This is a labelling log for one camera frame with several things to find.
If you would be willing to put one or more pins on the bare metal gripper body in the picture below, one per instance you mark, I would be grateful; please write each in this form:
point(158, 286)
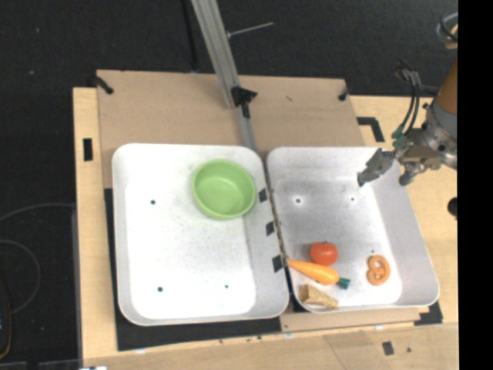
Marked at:
point(421, 153)

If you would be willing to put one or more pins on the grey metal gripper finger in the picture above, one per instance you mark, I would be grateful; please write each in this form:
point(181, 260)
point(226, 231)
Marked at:
point(409, 175)
point(375, 168)

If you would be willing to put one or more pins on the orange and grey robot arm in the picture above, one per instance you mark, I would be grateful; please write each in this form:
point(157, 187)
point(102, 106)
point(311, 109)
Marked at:
point(448, 91)

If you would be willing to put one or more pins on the white plastic tray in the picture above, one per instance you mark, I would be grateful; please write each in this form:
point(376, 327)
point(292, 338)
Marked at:
point(331, 222)
point(185, 253)

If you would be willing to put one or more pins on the red tomato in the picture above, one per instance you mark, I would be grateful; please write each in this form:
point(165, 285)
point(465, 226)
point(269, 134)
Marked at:
point(324, 253)

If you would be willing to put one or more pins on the orange pretzel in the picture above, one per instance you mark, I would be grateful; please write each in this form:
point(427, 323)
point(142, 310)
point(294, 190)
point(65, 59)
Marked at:
point(373, 276)

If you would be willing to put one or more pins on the orange carrot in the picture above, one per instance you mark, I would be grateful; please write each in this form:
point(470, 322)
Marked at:
point(317, 272)

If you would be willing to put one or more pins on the tan bread wedge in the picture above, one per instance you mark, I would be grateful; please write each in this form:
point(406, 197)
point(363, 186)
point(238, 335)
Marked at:
point(316, 298)

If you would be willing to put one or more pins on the green bowl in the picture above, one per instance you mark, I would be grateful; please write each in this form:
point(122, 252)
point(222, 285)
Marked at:
point(224, 191)

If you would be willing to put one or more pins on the brown cardboard board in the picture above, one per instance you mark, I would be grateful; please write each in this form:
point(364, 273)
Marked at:
point(173, 110)

